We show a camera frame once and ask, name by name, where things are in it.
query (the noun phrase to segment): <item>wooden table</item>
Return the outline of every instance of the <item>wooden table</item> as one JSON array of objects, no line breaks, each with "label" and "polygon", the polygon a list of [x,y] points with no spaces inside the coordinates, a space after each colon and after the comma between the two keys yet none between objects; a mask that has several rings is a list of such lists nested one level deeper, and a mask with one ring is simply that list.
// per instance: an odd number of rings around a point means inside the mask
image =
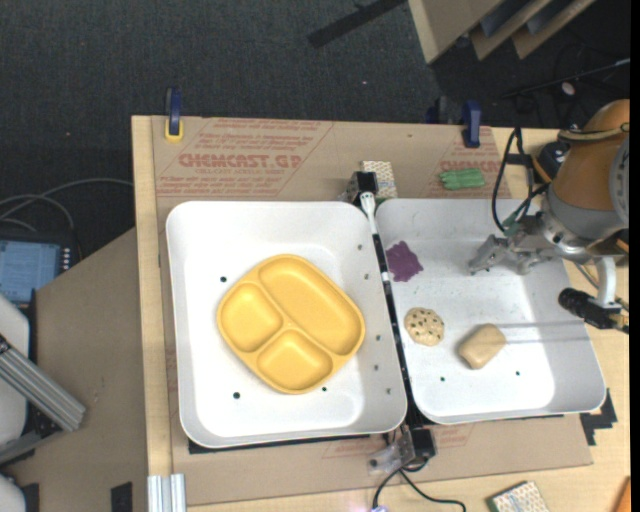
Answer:
[{"label": "wooden table", "polygon": [[[148,450],[148,473],[167,476],[173,473],[169,431],[169,406],[165,367],[164,330],[160,271],[158,268],[158,222],[156,216],[153,170],[153,139],[149,117],[132,120],[138,263],[140,272],[141,326],[144,361],[144,390]],[[499,148],[504,148],[508,129],[494,129]],[[553,130],[525,130],[526,149],[533,151],[555,138]],[[519,173],[508,175],[514,195],[521,195],[524,181]],[[589,290],[586,281],[569,268],[574,285]],[[619,271],[618,293],[628,298],[628,271]],[[421,485],[435,497],[463,501],[467,510],[487,510],[485,499],[525,480],[535,481],[552,511],[612,511],[630,475],[629,417],[629,339],[614,331],[589,328],[605,381],[616,407],[618,423],[610,430],[599,430],[593,447],[595,464],[564,470],[507,474]],[[251,502],[224,503],[190,507],[204,511],[366,511],[375,489],[358,489],[316,495],[292,496]],[[425,504],[406,485],[386,488],[381,503],[394,512],[418,510],[455,510],[455,507]]]}]

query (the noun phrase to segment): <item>yellow divided plate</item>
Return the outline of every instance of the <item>yellow divided plate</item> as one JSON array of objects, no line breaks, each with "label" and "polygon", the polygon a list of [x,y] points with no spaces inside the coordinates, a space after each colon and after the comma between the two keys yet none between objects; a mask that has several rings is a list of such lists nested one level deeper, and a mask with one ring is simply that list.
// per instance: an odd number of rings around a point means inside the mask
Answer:
[{"label": "yellow divided plate", "polygon": [[324,273],[293,255],[254,267],[222,298],[222,337],[267,384],[284,393],[310,391],[360,348],[364,318]]}]

